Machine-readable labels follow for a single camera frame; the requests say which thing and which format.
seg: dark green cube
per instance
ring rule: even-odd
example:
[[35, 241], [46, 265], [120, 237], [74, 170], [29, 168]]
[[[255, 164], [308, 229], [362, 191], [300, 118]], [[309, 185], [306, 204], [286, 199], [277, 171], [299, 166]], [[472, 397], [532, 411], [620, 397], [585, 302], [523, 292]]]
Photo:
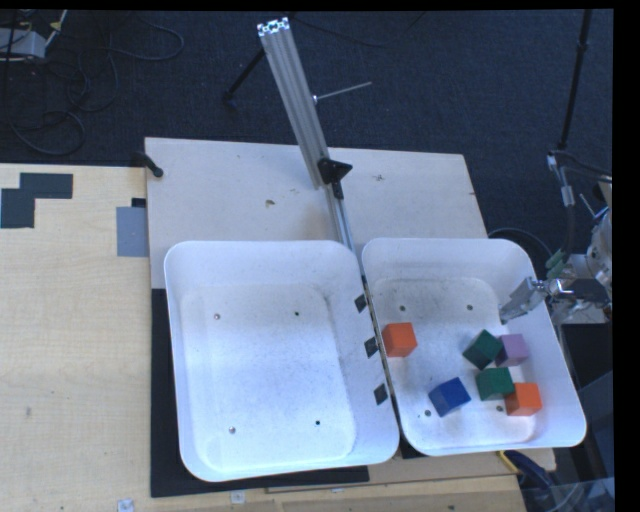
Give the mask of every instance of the dark green cube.
[[487, 368], [481, 371], [476, 375], [476, 385], [480, 400], [504, 398], [515, 391], [509, 368]]
[[502, 350], [502, 342], [486, 329], [480, 331], [462, 353], [478, 370], [484, 370]]

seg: wooden table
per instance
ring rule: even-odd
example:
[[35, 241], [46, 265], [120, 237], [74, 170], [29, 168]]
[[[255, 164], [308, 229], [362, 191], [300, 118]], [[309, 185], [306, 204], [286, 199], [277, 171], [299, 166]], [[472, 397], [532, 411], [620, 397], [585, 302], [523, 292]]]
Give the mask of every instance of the wooden table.
[[[148, 171], [2, 164], [0, 188], [18, 188], [21, 172], [73, 174], [73, 198], [36, 199], [34, 228], [0, 229], [4, 510], [525, 510], [493, 453], [398, 456], [339, 489], [151, 498], [150, 265], [118, 256], [116, 235], [116, 208], [146, 197]], [[551, 449], [527, 454], [555, 468]]]

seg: cube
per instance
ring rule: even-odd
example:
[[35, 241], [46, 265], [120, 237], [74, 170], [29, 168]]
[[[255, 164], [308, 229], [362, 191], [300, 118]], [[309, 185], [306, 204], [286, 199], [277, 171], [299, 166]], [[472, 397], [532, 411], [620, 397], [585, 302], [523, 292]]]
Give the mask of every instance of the cube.
[[476, 375], [476, 384], [480, 400], [504, 398], [513, 393], [515, 387], [509, 368], [487, 368]]
[[471, 401], [471, 396], [459, 377], [436, 386], [429, 393], [429, 398], [440, 417], [446, 416]]
[[516, 382], [513, 393], [504, 397], [509, 416], [532, 416], [542, 409], [540, 390], [535, 382]]
[[529, 347], [522, 334], [503, 334], [498, 338], [502, 349], [495, 359], [498, 368], [518, 366], [529, 357]]
[[411, 322], [388, 324], [382, 331], [387, 357], [407, 357], [418, 346]]
[[484, 370], [502, 350], [502, 342], [486, 329], [471, 340], [462, 353], [478, 370]]

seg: orange cube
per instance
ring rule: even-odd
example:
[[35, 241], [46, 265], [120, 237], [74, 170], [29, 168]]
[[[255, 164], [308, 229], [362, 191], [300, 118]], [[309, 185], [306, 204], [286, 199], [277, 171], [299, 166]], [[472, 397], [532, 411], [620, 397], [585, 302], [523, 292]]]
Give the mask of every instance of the orange cube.
[[382, 331], [387, 357], [406, 357], [418, 346], [411, 322], [388, 324]]
[[514, 382], [515, 391], [504, 397], [509, 416], [531, 416], [542, 409], [540, 390], [535, 382]]

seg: empty white tray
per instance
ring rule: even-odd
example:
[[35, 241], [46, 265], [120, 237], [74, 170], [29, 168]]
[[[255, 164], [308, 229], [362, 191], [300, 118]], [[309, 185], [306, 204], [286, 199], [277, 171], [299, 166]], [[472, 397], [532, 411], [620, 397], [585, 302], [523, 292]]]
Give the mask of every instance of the empty white tray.
[[399, 430], [358, 262], [333, 241], [166, 255], [180, 453], [206, 481], [384, 462]]
[[[501, 304], [526, 277], [535, 277], [528, 255], [495, 239], [376, 239], [362, 256], [380, 329], [412, 322], [418, 347], [388, 358], [401, 428], [427, 455], [567, 447], [578, 444], [586, 421], [544, 304], [502, 325]], [[462, 352], [482, 329], [495, 336], [520, 333], [530, 357], [510, 372], [533, 381], [543, 408], [529, 417], [508, 416], [503, 401], [481, 401], [479, 370]], [[471, 401], [439, 417], [428, 393], [460, 377]]]

